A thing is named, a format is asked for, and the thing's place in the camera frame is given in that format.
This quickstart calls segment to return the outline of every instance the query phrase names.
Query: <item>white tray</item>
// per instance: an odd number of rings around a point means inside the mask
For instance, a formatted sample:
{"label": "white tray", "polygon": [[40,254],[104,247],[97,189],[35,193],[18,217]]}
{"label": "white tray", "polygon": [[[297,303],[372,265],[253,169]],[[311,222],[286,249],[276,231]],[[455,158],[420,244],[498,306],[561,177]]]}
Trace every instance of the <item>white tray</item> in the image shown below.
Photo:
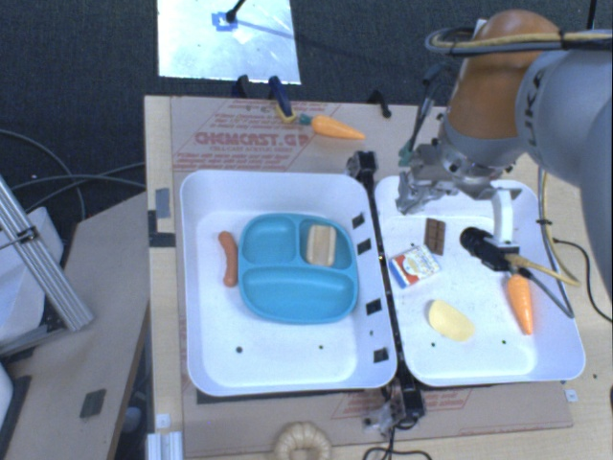
{"label": "white tray", "polygon": [[[389,382],[397,357],[364,188],[338,174],[200,171],[181,186],[187,361],[194,385],[214,396],[376,388]],[[247,309],[238,287],[222,279],[217,235],[238,242],[264,213],[331,219],[354,245],[358,298],[349,316],[321,325],[273,322]],[[353,219],[364,222],[353,228]]]}
{"label": "white tray", "polygon": [[[512,202],[514,242],[522,256],[549,266],[536,223],[534,193],[515,181],[494,185],[521,188]],[[386,177],[375,191],[388,260],[412,243],[423,244],[426,218],[446,223],[443,255],[434,256],[441,266],[439,273],[405,289],[390,276],[404,354],[413,375],[432,386],[571,380],[580,375],[585,354],[575,320],[531,285],[534,333],[522,334],[505,295],[507,275],[488,269],[460,245],[460,234],[468,226],[493,233],[491,203],[463,194],[444,196],[426,204],[419,214],[403,216],[395,204],[397,186],[397,176]],[[561,300],[553,278],[534,274]],[[430,327],[426,310],[434,299],[446,301],[475,324],[469,341],[448,339]]]}

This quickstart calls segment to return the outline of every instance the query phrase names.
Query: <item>black fabric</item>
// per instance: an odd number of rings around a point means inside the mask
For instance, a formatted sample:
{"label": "black fabric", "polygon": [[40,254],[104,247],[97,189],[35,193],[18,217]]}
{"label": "black fabric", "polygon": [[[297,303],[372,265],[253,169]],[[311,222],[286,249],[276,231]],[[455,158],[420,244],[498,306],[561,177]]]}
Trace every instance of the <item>black fabric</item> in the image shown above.
{"label": "black fabric", "polygon": [[[146,94],[229,96],[231,83],[157,75],[156,0],[0,0],[0,127],[52,149],[74,173],[100,173],[144,160]],[[431,31],[471,26],[521,8],[566,30],[585,26],[590,0],[290,0],[302,85],[291,99],[414,104],[438,58]],[[228,2],[231,8],[235,2]],[[612,0],[599,0],[597,27],[611,27]],[[263,86],[255,93],[265,97]],[[441,91],[439,103],[449,90]],[[60,174],[37,150],[0,136],[0,174],[10,185]],[[143,171],[125,175],[144,180]],[[60,185],[20,190],[29,204]],[[83,188],[89,214],[135,194],[95,183]],[[74,192],[47,204],[64,237],[79,219]]]}

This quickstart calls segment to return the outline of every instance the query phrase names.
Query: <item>blue plate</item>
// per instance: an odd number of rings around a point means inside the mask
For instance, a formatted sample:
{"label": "blue plate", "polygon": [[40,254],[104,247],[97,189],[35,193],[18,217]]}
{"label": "blue plate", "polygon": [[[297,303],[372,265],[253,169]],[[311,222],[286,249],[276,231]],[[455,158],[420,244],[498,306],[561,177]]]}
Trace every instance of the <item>blue plate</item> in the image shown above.
{"label": "blue plate", "polygon": [[[313,224],[336,230],[331,266],[307,262]],[[253,218],[238,245],[238,285],[257,315],[293,324],[323,324],[347,316],[357,301],[357,265],[352,242],[329,219],[295,214]]]}

